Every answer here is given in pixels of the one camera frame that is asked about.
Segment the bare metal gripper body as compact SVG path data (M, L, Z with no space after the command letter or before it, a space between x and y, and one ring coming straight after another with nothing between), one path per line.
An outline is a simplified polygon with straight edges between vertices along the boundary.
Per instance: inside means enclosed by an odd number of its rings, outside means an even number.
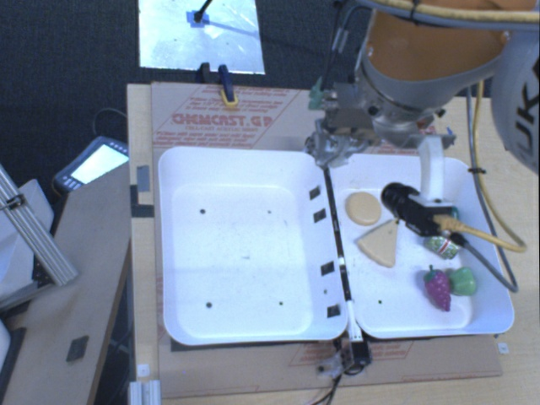
M408 147L408 139L429 127L435 112L403 105L385 97L370 84L335 83L322 101L323 127L336 135L384 140Z

